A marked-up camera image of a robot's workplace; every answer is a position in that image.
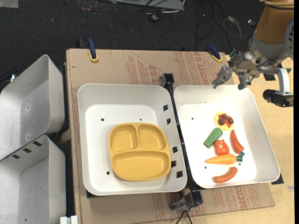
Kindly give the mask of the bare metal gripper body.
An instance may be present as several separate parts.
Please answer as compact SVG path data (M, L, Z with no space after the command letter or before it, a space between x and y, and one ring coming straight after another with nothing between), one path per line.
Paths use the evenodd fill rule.
M259 52L240 51L230 55L229 65L236 74L275 75L282 68L280 61L271 60Z

